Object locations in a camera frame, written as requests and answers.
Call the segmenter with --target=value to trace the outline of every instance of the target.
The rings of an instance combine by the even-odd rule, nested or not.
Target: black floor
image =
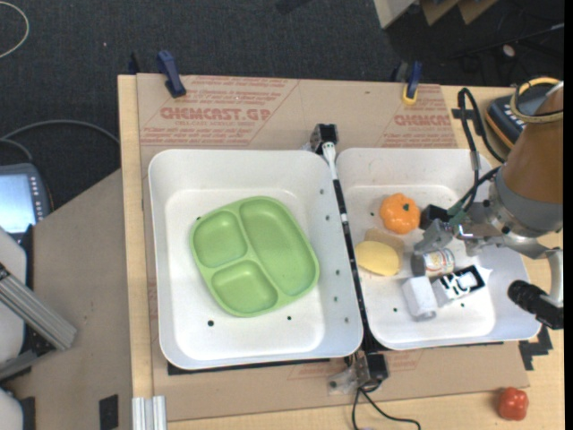
[[[0,138],[56,119],[117,136],[117,75],[129,73],[132,53],[143,71],[156,72],[161,49],[174,54],[181,73],[386,82],[400,62],[418,60],[423,82],[563,79],[563,29],[514,44],[513,60],[496,47],[451,57],[548,30],[563,22],[564,0],[500,0],[469,25],[454,9],[431,27],[413,6],[386,30],[372,0],[0,1],[30,20],[25,43],[0,57]],[[0,56],[23,33],[22,17],[0,4]],[[46,125],[13,140],[33,155],[56,208],[119,168],[116,143],[88,128]],[[0,164],[25,160],[0,144]]]

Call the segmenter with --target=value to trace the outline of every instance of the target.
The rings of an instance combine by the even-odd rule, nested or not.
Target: blue clamp
[[[404,86],[402,92],[402,100],[407,105],[414,105],[418,99],[418,84],[420,83],[420,77],[422,76],[422,64],[418,61],[414,62],[412,65],[412,72],[408,78],[408,83]]]
[[[165,85],[167,86],[171,97],[177,98],[184,96],[187,90],[179,78],[179,72],[175,65],[175,58],[171,56],[169,51],[163,50],[159,51],[157,60],[159,72],[167,76]]]

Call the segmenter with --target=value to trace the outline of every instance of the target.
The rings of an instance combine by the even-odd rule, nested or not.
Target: white tray
[[[329,167],[303,150],[165,150],[150,162],[158,284],[159,341],[187,370],[345,357],[363,326]],[[189,248],[202,215],[250,196],[283,202],[321,267],[307,295],[253,318],[225,312]]]
[[[474,180],[467,150],[349,149],[337,159],[338,176],[346,201],[348,222],[355,245],[366,230],[381,228],[381,200],[402,192],[422,210],[428,204],[449,208]],[[482,159],[482,174],[491,167]],[[477,200],[487,194],[488,184]],[[487,287],[472,296],[439,309],[434,319],[416,322],[407,310],[401,285],[412,277],[410,257],[423,231],[402,236],[405,254],[401,271],[380,277],[360,270],[367,318],[374,338],[392,349],[429,348],[532,338],[541,325],[507,296],[513,280],[529,281],[521,255],[508,248],[486,248],[468,257],[464,244],[454,239],[448,248],[456,257],[456,269],[477,264],[492,273]]]

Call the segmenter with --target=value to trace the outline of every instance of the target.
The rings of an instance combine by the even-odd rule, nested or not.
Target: cardboard sheet
[[[173,99],[164,81],[137,76],[153,383],[167,398],[169,421],[351,403],[351,396],[329,395],[328,378],[345,369],[343,359],[169,374],[158,343],[148,165],[168,148],[301,149],[320,123],[337,125],[338,151],[456,148],[440,86],[420,85],[416,104],[407,106],[399,83],[189,75],[182,78],[187,95]],[[376,400],[528,385],[515,342],[391,351],[386,358],[390,378]]]

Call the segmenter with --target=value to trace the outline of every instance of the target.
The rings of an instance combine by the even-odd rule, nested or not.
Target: black device
[[[537,85],[519,101],[519,109],[526,115],[534,115],[535,111],[546,99],[545,94],[553,87],[553,84]],[[492,101],[485,112],[485,121],[490,128],[500,137],[508,148],[513,148],[517,138],[526,125],[511,111],[509,102],[512,96],[505,96]]]
[[[4,231],[20,240],[30,225],[51,210],[47,189],[33,164],[0,166],[0,227]]]

